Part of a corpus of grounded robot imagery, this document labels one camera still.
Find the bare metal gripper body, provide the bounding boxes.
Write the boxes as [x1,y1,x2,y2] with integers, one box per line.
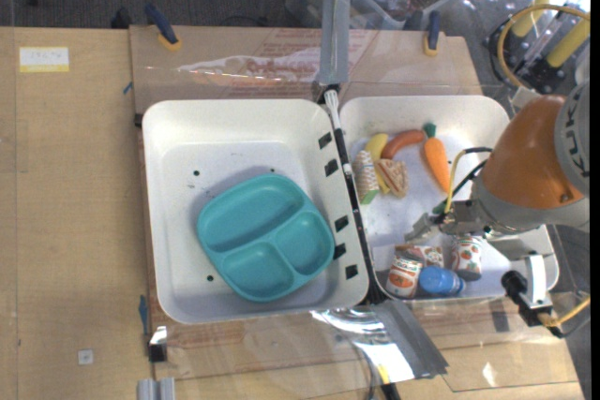
[438,199,489,237]

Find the white packet red print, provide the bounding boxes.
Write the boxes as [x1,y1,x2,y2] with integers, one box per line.
[395,244,445,269]

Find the white can tomato print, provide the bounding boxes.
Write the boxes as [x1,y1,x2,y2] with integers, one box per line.
[450,234,485,282]

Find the white can orange label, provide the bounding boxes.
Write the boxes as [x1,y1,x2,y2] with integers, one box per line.
[384,254,424,300]

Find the blue plastic bottle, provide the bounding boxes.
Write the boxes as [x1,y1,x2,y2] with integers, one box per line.
[417,265,467,298]

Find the tan sandwich slice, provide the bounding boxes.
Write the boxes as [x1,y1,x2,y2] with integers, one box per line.
[376,157,411,200]

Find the orange carrot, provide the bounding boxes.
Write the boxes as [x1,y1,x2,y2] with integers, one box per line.
[422,122,453,195]

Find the striped carton with green base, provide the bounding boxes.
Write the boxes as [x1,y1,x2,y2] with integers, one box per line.
[352,149,382,206]

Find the orange sausage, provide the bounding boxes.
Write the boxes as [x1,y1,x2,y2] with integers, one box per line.
[380,128,427,160]

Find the yellow banana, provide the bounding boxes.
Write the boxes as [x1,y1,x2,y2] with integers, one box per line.
[364,132,390,165]

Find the white plastic tray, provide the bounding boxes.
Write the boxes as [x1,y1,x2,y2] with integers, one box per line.
[141,97,371,326]
[337,95,561,303]

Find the teal divided plate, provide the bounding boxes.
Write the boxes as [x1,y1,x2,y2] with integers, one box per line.
[195,172,337,304]

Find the black cylinder on white bracket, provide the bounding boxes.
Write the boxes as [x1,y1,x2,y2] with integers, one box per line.
[487,233,555,327]

